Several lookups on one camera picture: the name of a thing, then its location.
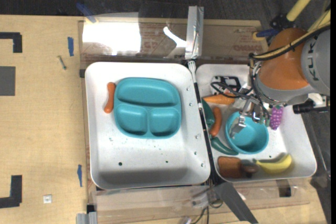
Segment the orange carrot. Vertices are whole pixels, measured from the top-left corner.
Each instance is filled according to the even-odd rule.
[[[235,102],[234,98],[229,98],[222,94],[216,94],[216,95],[204,97],[203,100],[209,103],[213,103],[213,104],[232,104]]]
[[[215,137],[218,133],[219,130],[221,129],[222,126],[222,112],[220,111],[219,107],[215,106],[212,109],[212,112],[214,113],[214,117],[215,117],[215,123],[212,125],[209,134],[212,137]]]
[[[107,101],[105,108],[104,108],[105,113],[111,113],[113,110],[114,92],[116,90],[115,88],[116,88],[116,85],[113,82],[109,82],[107,84],[107,90],[109,92],[109,100]]]

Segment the teal bowl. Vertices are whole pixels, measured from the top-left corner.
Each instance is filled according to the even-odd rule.
[[[229,130],[239,112],[233,113],[225,125],[225,137],[230,147],[242,154],[256,154],[263,151],[268,144],[268,130],[264,124],[256,123],[251,117],[245,117],[246,127],[234,137],[230,137]]]

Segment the gray square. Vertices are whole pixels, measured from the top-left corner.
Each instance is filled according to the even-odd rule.
[[[0,67],[0,95],[15,95],[15,67]]]

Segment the blue divided plate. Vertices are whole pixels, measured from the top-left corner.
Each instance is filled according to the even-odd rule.
[[[149,78],[121,80],[114,94],[114,119],[125,135],[168,138],[181,126],[181,99],[169,82]]]

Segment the wooden board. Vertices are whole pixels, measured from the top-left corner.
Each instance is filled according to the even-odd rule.
[[[23,177],[22,203],[0,209],[1,223],[76,223],[76,214],[86,212],[80,19],[0,16],[1,32],[23,36],[21,54],[13,53],[12,40],[0,39],[0,66],[16,67],[15,96],[0,96],[0,197],[9,196],[11,175]],[[74,39],[73,57],[67,37]],[[49,194],[52,203],[44,204]]]

